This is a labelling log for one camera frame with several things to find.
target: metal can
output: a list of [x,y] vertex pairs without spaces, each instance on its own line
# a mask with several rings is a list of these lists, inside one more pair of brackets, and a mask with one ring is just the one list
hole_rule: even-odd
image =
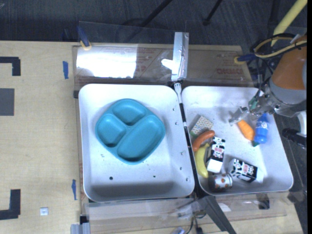
[[233,179],[229,173],[214,174],[208,177],[209,188],[214,191],[223,191],[232,187]]

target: carrot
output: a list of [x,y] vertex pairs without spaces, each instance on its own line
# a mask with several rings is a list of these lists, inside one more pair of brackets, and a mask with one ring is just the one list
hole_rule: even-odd
[[250,141],[253,141],[255,135],[253,128],[243,119],[239,121],[237,124],[244,137]]
[[215,136],[214,130],[209,130],[209,131],[206,131],[206,132],[202,133],[193,142],[193,144],[192,144],[193,151],[197,152],[197,150],[199,149],[201,143],[203,143],[205,140],[207,140],[209,138],[212,138],[213,136]]

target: yellow tube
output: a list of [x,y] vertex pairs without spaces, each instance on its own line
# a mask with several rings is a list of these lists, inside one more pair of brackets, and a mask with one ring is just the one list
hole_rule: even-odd
[[[297,0],[287,14],[284,16],[282,21],[274,29],[274,35],[284,33],[287,27],[292,23],[292,21],[298,16],[300,11],[307,5],[308,0]],[[276,43],[276,40],[273,40],[271,46]]]

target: robotic arm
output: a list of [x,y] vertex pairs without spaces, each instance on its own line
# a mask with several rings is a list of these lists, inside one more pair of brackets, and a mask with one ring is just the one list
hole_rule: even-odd
[[277,113],[286,117],[298,117],[300,131],[284,129],[283,137],[306,147],[307,136],[307,35],[292,39],[291,44],[277,52],[261,54],[259,49],[267,42],[289,37],[273,36],[254,48],[256,58],[268,59],[283,54],[275,71],[264,82],[256,95],[249,101],[248,107],[240,107],[229,120],[231,125],[240,121],[246,114],[256,117],[264,113]]

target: white tray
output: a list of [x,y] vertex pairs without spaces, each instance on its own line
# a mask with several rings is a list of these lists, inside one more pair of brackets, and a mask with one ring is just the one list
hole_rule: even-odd
[[[228,120],[239,106],[247,106],[256,94],[256,88],[189,86],[182,91],[182,101],[189,130],[199,116],[210,120],[215,136],[226,140],[222,172],[227,171],[229,161],[236,157],[257,166],[263,173],[263,183],[233,182],[233,187],[224,192],[212,192],[208,180],[199,176],[202,189],[212,195],[237,195],[287,191],[293,185],[293,175],[273,115],[269,115],[267,143],[253,147],[244,138],[237,125]],[[246,121],[255,126],[255,121]]]
[[[117,100],[139,101],[164,123],[166,135],[142,163],[128,165],[97,140],[95,125]],[[79,92],[83,186],[96,202],[186,197],[195,187],[176,93],[167,86],[89,84]]]

